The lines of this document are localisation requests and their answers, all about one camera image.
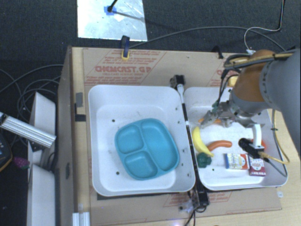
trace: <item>cardboard surface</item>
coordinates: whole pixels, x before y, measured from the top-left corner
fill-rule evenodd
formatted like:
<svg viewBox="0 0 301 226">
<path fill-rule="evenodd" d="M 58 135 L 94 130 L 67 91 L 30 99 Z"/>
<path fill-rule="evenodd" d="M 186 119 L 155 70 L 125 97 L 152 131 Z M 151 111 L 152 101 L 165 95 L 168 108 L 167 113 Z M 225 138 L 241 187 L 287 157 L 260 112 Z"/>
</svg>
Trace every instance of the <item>cardboard surface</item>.
<svg viewBox="0 0 301 226">
<path fill-rule="evenodd" d="M 78 113 L 85 114 L 86 92 L 90 85 L 87 84 L 84 89 L 84 82 L 87 82 L 88 73 L 84 71 L 89 69 L 91 72 L 98 66 L 100 61 L 112 51 L 112 49 L 102 48 L 72 48 L 73 57 L 73 86 L 74 98 L 76 93 L 83 92 L 84 105 L 78 108 Z M 162 51 L 163 56 L 157 60 L 158 63 L 153 69 L 145 72 L 146 75 L 142 81 L 143 85 L 168 85 L 169 79 L 175 74 L 184 74 L 187 85 L 190 86 L 213 86 L 217 85 L 219 73 L 223 61 L 218 60 L 217 54 L 199 53 L 199 52 L 174 52 Z M 97 77 L 103 77 L 105 72 L 97 74 Z M 278 128 L 285 128 L 283 121 L 278 121 Z M 187 213 L 179 212 L 179 205 L 186 202 L 186 194 L 163 194 L 145 197 L 132 197 L 120 199 L 106 199 L 97 197 L 92 184 L 87 183 L 90 174 L 89 165 L 91 160 L 88 156 L 85 141 L 86 123 L 76 122 L 74 125 L 76 132 L 76 159 L 80 163 L 75 163 L 77 167 L 77 188 L 75 192 L 78 202 L 84 205 L 84 211 L 90 211 L 91 222 L 93 226 L 98 225 L 120 225 L 143 222 L 141 225 L 175 225 L 183 224 L 186 220 L 175 218 L 187 218 Z M 284 144 L 284 149 L 291 158 L 291 164 L 287 169 L 290 175 L 288 183 L 279 190 L 285 195 L 281 199 L 283 210 L 281 209 L 280 200 L 275 188 L 247 189 L 232 192 L 215 192 L 210 193 L 210 205 L 203 214 L 197 214 L 202 219 L 197 220 L 197 225 L 238 225 L 241 221 L 244 225 L 298 225 L 301 222 L 301 193 L 300 193 L 300 159 L 292 142 L 287 140 L 287 131 L 281 130 L 279 137 Z"/>
</svg>

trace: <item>white cable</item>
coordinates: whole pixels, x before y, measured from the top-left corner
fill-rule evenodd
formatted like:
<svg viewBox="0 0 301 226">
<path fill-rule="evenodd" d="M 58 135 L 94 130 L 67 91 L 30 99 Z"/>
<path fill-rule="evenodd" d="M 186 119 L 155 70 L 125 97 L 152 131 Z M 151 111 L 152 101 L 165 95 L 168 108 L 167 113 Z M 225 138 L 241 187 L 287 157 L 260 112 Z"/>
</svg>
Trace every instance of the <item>white cable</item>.
<svg viewBox="0 0 301 226">
<path fill-rule="evenodd" d="M 284 9 L 284 0 L 282 0 L 282 5 L 281 5 L 281 13 L 280 13 L 280 23 L 279 23 L 279 27 L 277 29 L 267 29 L 267 28 L 262 28 L 262 27 L 251 27 L 251 28 L 248 28 L 247 31 L 245 32 L 245 35 L 244 35 L 244 41 L 245 41 L 245 45 L 247 47 L 247 50 L 250 50 L 250 48 L 248 47 L 247 43 L 246 43 L 246 34 L 248 33 L 248 31 L 250 31 L 251 29 L 262 29 L 262 30 L 265 30 L 265 31 L 270 31 L 270 32 L 277 32 L 277 31 L 280 31 L 281 28 L 282 28 L 282 17 L 283 17 L 283 9 Z"/>
</svg>

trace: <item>blue tape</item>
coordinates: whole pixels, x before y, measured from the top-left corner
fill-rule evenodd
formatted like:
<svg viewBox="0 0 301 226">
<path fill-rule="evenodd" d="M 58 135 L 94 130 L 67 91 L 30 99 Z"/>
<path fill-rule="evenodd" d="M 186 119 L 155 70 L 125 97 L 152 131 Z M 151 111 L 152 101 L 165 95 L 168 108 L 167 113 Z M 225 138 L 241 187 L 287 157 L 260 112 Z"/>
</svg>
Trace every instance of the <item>blue tape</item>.
<svg viewBox="0 0 301 226">
<path fill-rule="evenodd" d="M 106 15 L 108 15 L 108 16 L 113 16 L 113 15 L 114 15 L 114 12 L 117 12 L 117 9 L 116 9 L 115 7 L 113 7 L 112 11 L 111 11 L 111 12 L 108 12 L 108 7 L 109 7 L 109 6 L 103 7 L 104 12 L 105 12 Z"/>
</svg>

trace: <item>wire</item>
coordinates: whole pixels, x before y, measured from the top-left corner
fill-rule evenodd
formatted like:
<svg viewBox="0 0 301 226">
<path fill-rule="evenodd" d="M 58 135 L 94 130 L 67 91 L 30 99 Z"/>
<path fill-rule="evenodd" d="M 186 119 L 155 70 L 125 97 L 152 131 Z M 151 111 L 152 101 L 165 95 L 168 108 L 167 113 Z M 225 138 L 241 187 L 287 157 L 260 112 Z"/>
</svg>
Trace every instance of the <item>wire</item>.
<svg viewBox="0 0 301 226">
<path fill-rule="evenodd" d="M 274 137 L 274 140 L 275 140 L 275 143 L 276 143 L 276 146 L 278 146 L 283 154 L 283 156 L 286 158 L 287 162 L 290 163 L 290 159 L 288 158 L 288 156 L 286 155 L 286 153 L 284 152 L 282 146 L 280 145 L 279 143 L 279 140 L 278 140 L 278 137 L 277 137 L 277 134 L 276 134 L 276 117 L 275 117 L 275 114 L 276 114 L 276 110 L 273 109 L 272 110 L 272 131 L 273 131 L 273 137 Z"/>
<path fill-rule="evenodd" d="M 22 94 L 21 89 L 20 89 L 18 83 L 15 82 L 16 80 L 14 79 L 14 77 L 12 77 L 9 73 L 7 73 L 6 71 L 4 71 L 4 70 L 2 70 L 2 69 L 0 69 L 0 71 L 1 71 L 2 73 L 6 74 L 6 75 L 14 82 L 14 84 L 16 85 L 16 87 L 17 87 L 17 89 L 18 89 L 18 91 L 19 91 L 19 94 L 21 95 L 21 94 Z"/>
<path fill-rule="evenodd" d="M 18 137 L 17 140 L 19 140 L 24 146 L 26 146 L 26 147 L 28 146 L 28 140 L 27 139 L 25 139 L 25 141 L 23 141 L 23 137 L 18 136 L 18 135 L 16 135 L 16 137 Z"/>
<path fill-rule="evenodd" d="M 218 96 L 218 98 L 217 98 L 217 100 L 216 100 L 216 102 L 215 102 L 215 106 L 218 106 L 219 104 L 220 104 L 220 101 L 221 101 L 221 97 L 222 97 L 222 95 L 223 95 L 223 93 L 224 93 L 224 90 L 225 90 L 225 88 L 226 88 L 226 86 L 227 86 L 227 83 L 228 83 L 228 81 L 229 81 L 229 79 L 231 78 L 231 77 L 233 77 L 233 76 L 238 76 L 238 74 L 233 74 L 233 75 L 230 75 L 227 79 L 226 79 L 226 81 L 225 82 L 223 82 L 224 81 L 224 77 L 222 77 L 222 79 L 221 79 L 221 84 L 220 84 L 220 90 L 219 90 L 219 96 Z"/>
<path fill-rule="evenodd" d="M 280 60 L 280 59 L 286 59 L 290 57 L 293 53 L 285 53 L 285 54 L 273 54 L 273 55 L 268 55 L 268 56 L 261 56 L 261 57 L 256 57 L 252 59 L 248 59 L 247 61 L 242 61 L 242 62 L 236 62 L 234 60 L 233 63 L 231 63 L 231 60 L 229 60 L 228 63 L 224 63 L 224 67 L 226 69 L 242 69 L 245 67 L 248 67 L 250 65 L 254 64 L 260 64 L 260 63 L 267 63 L 271 62 L 274 60 Z"/>
<path fill-rule="evenodd" d="M 189 218 L 188 218 L 187 222 L 184 224 L 184 226 L 188 226 L 189 225 L 192 217 L 194 218 L 193 219 L 193 226 L 195 226 L 195 224 L 196 224 L 196 211 L 195 210 L 192 211 L 191 215 L 189 216 Z"/>
<path fill-rule="evenodd" d="M 55 152 L 52 152 L 49 156 L 48 156 L 48 160 L 47 160 L 47 168 L 49 167 L 49 163 L 50 163 L 50 158 L 52 155 L 55 155 Z"/>
<path fill-rule="evenodd" d="M 157 41 L 157 40 L 160 40 L 160 39 L 164 39 L 164 38 L 167 38 L 167 37 L 171 37 L 171 36 L 174 36 L 174 35 L 178 35 L 180 33 L 191 32 L 191 31 L 195 31 L 195 30 L 205 30 L 205 29 L 239 29 L 239 30 L 245 30 L 245 31 L 248 30 L 248 28 L 238 27 L 238 26 L 211 26 L 211 27 L 190 28 L 190 29 L 186 29 L 186 30 L 182 30 L 182 31 L 178 31 L 178 32 L 173 32 L 173 33 L 170 33 L 170 34 L 166 34 L 166 35 L 163 35 L 163 36 L 160 36 L 160 37 L 148 40 L 146 42 L 138 43 L 138 44 L 130 46 L 129 48 L 136 48 L 138 46 L 141 46 L 141 45 L 153 42 L 153 41 Z M 274 43 L 275 45 L 277 45 L 283 51 L 286 51 L 285 48 L 283 48 L 280 44 L 278 44 L 276 41 L 274 41 L 270 37 L 268 37 L 268 36 L 266 36 L 266 35 L 264 35 L 264 34 L 262 34 L 260 32 L 254 31 L 254 30 L 250 30 L 250 32 L 253 32 L 253 33 L 256 33 L 256 34 L 258 34 L 260 36 L 263 36 L 264 38 L 270 40 L 272 43 Z"/>
<path fill-rule="evenodd" d="M 262 28 L 262 27 L 251 27 L 251 28 L 248 28 L 247 31 L 245 32 L 245 35 L 244 35 L 244 42 L 245 42 L 245 45 L 246 45 L 246 48 L 247 49 L 250 49 L 246 43 L 246 34 L 249 32 L 249 31 L 252 31 L 251 29 L 262 29 L 262 30 L 265 30 L 265 31 L 270 31 L 270 32 L 278 32 L 281 30 L 282 28 L 282 18 L 283 18 L 283 10 L 284 10 L 284 4 L 285 4 L 285 0 L 282 0 L 282 4 L 281 4 L 281 12 L 280 12 L 280 20 L 279 20 L 279 26 L 277 29 L 273 30 L 273 29 L 266 29 L 266 28 Z"/>
<path fill-rule="evenodd" d="M 206 209 L 207 209 L 207 206 L 205 206 L 202 211 L 200 211 L 199 208 L 197 208 L 195 210 L 196 210 L 197 213 L 203 213 L 203 212 L 206 211 Z"/>
<path fill-rule="evenodd" d="M 277 137 L 277 134 L 276 134 L 276 124 L 275 124 L 275 110 L 273 109 L 272 110 L 272 131 L 273 131 L 273 136 L 274 136 L 274 140 L 275 140 L 275 143 L 276 143 L 276 146 L 280 149 L 281 153 L 284 155 L 284 157 L 286 158 L 287 161 L 282 161 L 282 160 L 279 160 L 275 157 L 272 157 L 264 152 L 258 152 L 258 154 L 262 157 L 262 158 L 268 158 L 268 159 L 272 159 L 274 161 L 277 161 L 281 164 L 289 164 L 290 163 L 290 159 L 288 158 L 288 156 L 285 154 L 283 148 L 281 147 L 280 143 L 279 143 L 279 140 L 278 140 L 278 137 Z"/>
<path fill-rule="evenodd" d="M 55 83 L 55 84 L 58 85 L 59 82 L 57 82 L 56 80 L 59 79 L 59 78 L 60 78 L 60 76 L 57 76 L 57 77 L 55 77 L 55 78 L 52 79 L 52 80 L 49 80 L 49 79 L 41 79 L 41 80 L 34 81 L 34 82 L 30 83 L 28 86 L 26 86 L 26 88 L 24 89 L 24 92 L 26 92 L 27 89 L 28 89 L 31 85 L 33 85 L 33 84 L 35 84 L 35 83 L 38 83 L 38 82 L 42 82 L 42 81 L 48 81 L 48 83 L 45 83 L 44 85 L 40 86 L 39 89 L 41 89 L 41 88 L 47 86 L 47 85 L 50 84 L 50 83 Z M 25 109 L 26 109 L 28 112 L 30 112 L 30 110 L 29 110 L 28 107 L 26 106 L 26 102 L 27 102 L 28 99 L 30 99 L 33 95 L 34 95 L 34 93 L 32 93 L 31 95 L 29 95 L 29 96 L 27 97 L 26 100 L 25 100 L 25 98 L 23 97 L 23 106 L 25 107 Z"/>
<path fill-rule="evenodd" d="M 49 89 L 42 89 L 42 88 L 39 88 L 39 89 L 30 89 L 30 90 L 24 92 L 24 93 L 18 98 L 18 101 L 17 101 L 17 109 L 18 109 L 18 112 L 20 112 L 20 116 L 23 118 L 23 120 L 25 120 L 25 121 L 27 121 L 27 122 L 28 122 L 28 120 L 27 120 L 26 118 L 24 118 L 24 116 L 23 116 L 22 113 L 21 113 L 22 108 L 20 108 L 19 104 L 20 104 L 20 101 L 22 100 L 23 96 L 25 96 L 26 94 L 28 94 L 28 93 L 30 93 L 30 92 L 32 92 L 32 91 L 34 91 L 34 92 L 37 92 L 37 91 L 45 91 L 45 92 L 48 92 L 48 93 L 50 93 L 50 94 L 56 95 L 55 92 L 53 92 L 53 91 L 51 91 L 51 90 L 49 90 Z"/>
<path fill-rule="evenodd" d="M 62 67 L 63 65 L 46 65 L 46 66 L 43 66 L 43 67 L 40 67 L 40 68 L 37 68 L 37 69 L 34 69 L 34 70 L 31 70 L 25 74 L 23 74 L 22 76 L 20 76 L 19 78 L 15 79 L 13 82 L 11 82 L 10 84 L 8 84 L 6 87 L 4 87 L 2 90 L 0 90 L 0 94 L 5 91 L 8 87 L 10 87 L 11 85 L 13 85 L 14 83 L 16 83 L 18 80 L 24 78 L 25 76 L 31 74 L 31 73 L 34 73 L 38 70 L 42 70 L 42 69 L 47 69 L 47 68 L 51 68 L 51 67 Z"/>
<path fill-rule="evenodd" d="M 279 172 L 283 177 L 286 177 L 287 176 L 287 173 L 285 172 L 285 174 L 280 171 L 276 166 L 275 164 L 273 164 L 269 159 L 265 160 L 267 163 L 269 163 L 273 168 L 275 168 L 277 170 L 277 172 Z"/>
</svg>

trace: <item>black clamp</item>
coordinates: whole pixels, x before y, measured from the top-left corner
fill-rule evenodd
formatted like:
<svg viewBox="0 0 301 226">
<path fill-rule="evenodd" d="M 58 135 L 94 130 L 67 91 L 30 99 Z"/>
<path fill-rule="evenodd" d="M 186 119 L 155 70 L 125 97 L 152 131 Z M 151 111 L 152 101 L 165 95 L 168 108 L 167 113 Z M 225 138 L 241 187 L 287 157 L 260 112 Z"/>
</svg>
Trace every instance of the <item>black clamp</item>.
<svg viewBox="0 0 301 226">
<path fill-rule="evenodd" d="M 129 47 L 130 47 L 130 37 L 123 35 L 120 41 L 120 48 L 123 49 L 121 54 L 121 58 L 123 60 L 127 61 L 130 58 Z"/>
<path fill-rule="evenodd" d="M 169 83 L 171 88 L 177 89 L 177 85 L 185 85 L 186 81 L 184 75 L 175 75 Z"/>
<path fill-rule="evenodd" d="M 261 158 L 258 152 L 263 152 L 264 148 L 261 149 L 255 149 L 254 147 L 252 147 L 250 144 L 252 144 L 252 142 L 248 139 L 245 138 L 241 138 L 238 142 L 238 145 L 245 151 L 247 152 L 252 158 L 254 159 L 258 159 Z"/>
<path fill-rule="evenodd" d="M 0 117 L 0 125 L 2 125 L 7 118 L 8 118 L 8 116 L 3 113 L 2 116 Z"/>
<path fill-rule="evenodd" d="M 219 46 L 214 46 L 213 49 L 211 50 L 211 52 L 217 52 L 218 53 L 218 58 L 219 59 L 223 59 L 224 56 L 222 55 L 222 51 L 221 51 L 221 48 Z"/>
</svg>

